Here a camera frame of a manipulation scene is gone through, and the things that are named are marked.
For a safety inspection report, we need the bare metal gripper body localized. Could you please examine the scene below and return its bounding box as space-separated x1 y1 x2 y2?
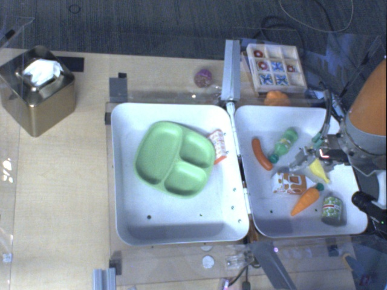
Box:
313 133 352 168

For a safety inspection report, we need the yellow banana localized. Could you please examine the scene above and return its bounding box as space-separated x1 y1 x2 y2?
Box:
308 158 331 185

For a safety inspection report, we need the white plastic tray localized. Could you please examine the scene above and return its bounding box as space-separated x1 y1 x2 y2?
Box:
234 105 369 239
110 102 250 247

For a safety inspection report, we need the orange and white packet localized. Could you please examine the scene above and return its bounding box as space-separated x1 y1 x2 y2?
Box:
207 129 229 166

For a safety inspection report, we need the orange carrot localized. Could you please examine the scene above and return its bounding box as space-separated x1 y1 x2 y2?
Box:
290 182 325 218

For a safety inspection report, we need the white and brown carton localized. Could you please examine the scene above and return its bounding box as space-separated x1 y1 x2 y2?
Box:
271 172 309 196

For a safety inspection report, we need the gold tissue box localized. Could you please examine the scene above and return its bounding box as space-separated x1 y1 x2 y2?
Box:
0 44 76 138

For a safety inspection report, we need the orange toy fruit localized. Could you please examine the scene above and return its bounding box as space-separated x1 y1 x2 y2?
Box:
264 90 291 107

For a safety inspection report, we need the green plastic bottle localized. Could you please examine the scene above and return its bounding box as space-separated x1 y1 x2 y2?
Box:
268 127 299 164

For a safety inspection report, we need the black cylinder on white bracket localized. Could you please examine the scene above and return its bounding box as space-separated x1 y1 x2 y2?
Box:
351 173 387 225

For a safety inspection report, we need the wooden grid box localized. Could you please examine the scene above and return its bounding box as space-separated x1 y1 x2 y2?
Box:
245 42 309 97

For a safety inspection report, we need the green can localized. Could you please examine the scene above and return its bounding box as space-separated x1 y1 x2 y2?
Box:
320 195 344 226

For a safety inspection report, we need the orange sausage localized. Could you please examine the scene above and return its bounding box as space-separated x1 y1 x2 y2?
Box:
252 137 274 172

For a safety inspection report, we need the green divided plate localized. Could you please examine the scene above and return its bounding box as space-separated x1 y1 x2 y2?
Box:
133 120 217 198

